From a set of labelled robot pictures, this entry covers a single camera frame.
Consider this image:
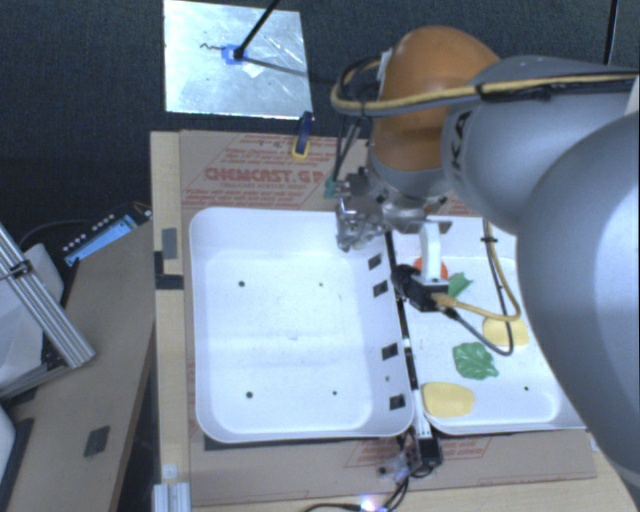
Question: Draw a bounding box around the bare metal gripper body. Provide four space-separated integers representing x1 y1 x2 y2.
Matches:
333 168 453 235

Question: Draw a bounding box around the orange toy carrot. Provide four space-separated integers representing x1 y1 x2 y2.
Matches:
412 256 450 280

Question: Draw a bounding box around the small green toy leaf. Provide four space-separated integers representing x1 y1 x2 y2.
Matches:
446 271 474 300

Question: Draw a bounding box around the white plastic tray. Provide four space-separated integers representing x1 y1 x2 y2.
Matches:
188 206 417 444
398 213 587 437

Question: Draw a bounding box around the yellow round toy food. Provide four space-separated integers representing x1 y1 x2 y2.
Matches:
481 316 531 348

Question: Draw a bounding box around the green toy lettuce leaf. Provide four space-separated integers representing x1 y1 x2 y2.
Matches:
451 341 501 382

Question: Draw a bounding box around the yellow oval toy food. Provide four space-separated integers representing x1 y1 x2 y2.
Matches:
420 381 476 419

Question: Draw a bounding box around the brown cardboard board red print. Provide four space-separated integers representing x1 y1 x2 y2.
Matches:
178 130 599 507

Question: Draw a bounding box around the black cylinder on white bracket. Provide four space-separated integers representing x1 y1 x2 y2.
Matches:
390 219 452 313

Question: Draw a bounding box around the black block with thin wires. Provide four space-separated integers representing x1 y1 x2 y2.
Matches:
374 433 445 482

